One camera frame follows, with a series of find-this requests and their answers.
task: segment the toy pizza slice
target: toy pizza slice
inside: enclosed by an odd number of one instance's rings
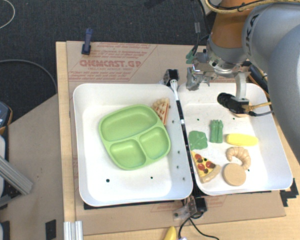
[[[152,104],[152,109],[157,113],[163,125],[167,123],[168,111],[169,111],[169,99],[161,98]]]
[[[200,154],[191,151],[191,156],[202,183],[211,181],[221,171],[220,165],[211,162]]]

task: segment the cable connector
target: cable connector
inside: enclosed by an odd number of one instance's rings
[[[84,37],[84,44],[82,45],[81,54],[84,54],[84,55],[89,55],[90,54],[90,51],[91,51],[90,42],[91,42],[92,33],[93,33],[92,28],[87,28],[86,29],[85,37]]]
[[[194,30],[195,30],[196,34],[201,33],[200,22],[195,22],[194,23]]]

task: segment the black clamp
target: black clamp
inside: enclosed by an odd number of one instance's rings
[[[92,37],[92,28],[87,28],[85,31],[84,44],[82,45],[81,53],[84,55],[89,55],[91,51],[91,37]]]
[[[165,86],[170,86],[170,81],[175,79],[176,81],[179,80],[179,72],[178,69],[167,69],[163,76],[163,83]]]

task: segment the black carpet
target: black carpet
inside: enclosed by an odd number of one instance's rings
[[[194,45],[190,0],[9,0],[15,18],[0,29],[0,61],[27,60],[41,65],[57,81],[58,41],[92,41]],[[0,1],[0,26],[12,16]],[[212,27],[215,14],[208,15]],[[201,21],[201,35],[207,31]],[[17,120],[55,94],[52,80],[39,67],[23,62],[0,64],[0,100]]]

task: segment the black bracket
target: black bracket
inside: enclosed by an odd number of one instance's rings
[[[294,178],[290,187],[290,191],[280,190],[280,196],[284,207],[288,207],[288,199],[297,198],[298,195],[299,192]]]
[[[57,237],[57,221],[55,219],[45,224],[45,239],[52,240]]]
[[[167,69],[163,76],[163,83],[165,86],[170,86],[170,81],[175,79],[176,81],[179,80],[179,72],[178,69]]]
[[[206,200],[204,197],[195,197],[196,210],[201,213],[205,213],[208,210]]]

